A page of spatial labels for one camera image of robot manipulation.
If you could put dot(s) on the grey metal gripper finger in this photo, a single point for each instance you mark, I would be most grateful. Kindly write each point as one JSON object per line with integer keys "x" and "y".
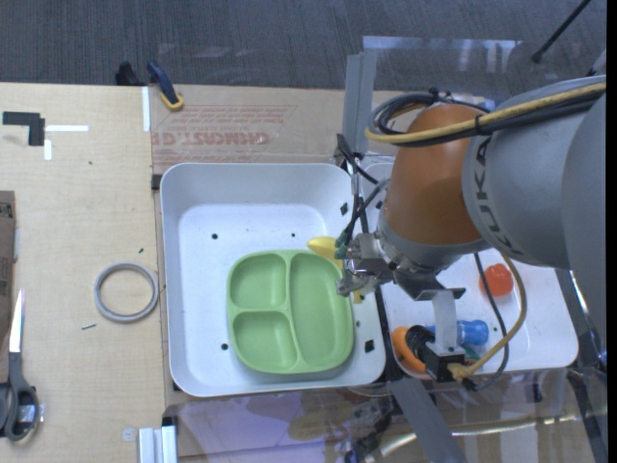
{"x": 348, "y": 287}

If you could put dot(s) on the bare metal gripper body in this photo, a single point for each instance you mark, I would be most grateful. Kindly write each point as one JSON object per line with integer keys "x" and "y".
{"x": 368, "y": 253}

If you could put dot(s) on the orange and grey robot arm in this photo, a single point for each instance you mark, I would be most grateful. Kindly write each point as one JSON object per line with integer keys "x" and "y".
{"x": 520, "y": 186}

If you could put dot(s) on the yellow banana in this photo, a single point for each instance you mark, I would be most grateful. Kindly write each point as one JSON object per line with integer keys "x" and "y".
{"x": 322, "y": 246}

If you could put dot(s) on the green divided plate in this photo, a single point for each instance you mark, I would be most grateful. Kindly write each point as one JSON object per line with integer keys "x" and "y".
{"x": 289, "y": 311}

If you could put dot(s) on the orange round toy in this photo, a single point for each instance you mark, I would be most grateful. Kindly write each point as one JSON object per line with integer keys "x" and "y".
{"x": 400, "y": 347}

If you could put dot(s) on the blue toy bottle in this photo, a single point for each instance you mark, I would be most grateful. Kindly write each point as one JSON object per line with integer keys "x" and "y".
{"x": 472, "y": 332}

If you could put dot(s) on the orange red toy pepper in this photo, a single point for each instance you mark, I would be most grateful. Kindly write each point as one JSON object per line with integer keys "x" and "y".
{"x": 497, "y": 280}

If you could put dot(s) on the white plastic tray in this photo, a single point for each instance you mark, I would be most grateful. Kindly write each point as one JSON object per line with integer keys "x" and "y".
{"x": 202, "y": 278}
{"x": 540, "y": 326}

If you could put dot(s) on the brown cardboard board red print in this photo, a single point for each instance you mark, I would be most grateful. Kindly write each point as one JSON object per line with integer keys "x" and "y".
{"x": 217, "y": 114}

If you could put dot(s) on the white tape roll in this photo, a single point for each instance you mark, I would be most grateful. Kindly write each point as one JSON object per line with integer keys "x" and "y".
{"x": 99, "y": 302}

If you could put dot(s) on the black tripod leg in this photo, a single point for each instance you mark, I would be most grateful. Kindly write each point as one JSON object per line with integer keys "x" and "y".
{"x": 569, "y": 19}

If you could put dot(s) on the black cylinder on white bracket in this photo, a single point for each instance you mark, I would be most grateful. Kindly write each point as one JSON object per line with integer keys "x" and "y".
{"x": 443, "y": 321}

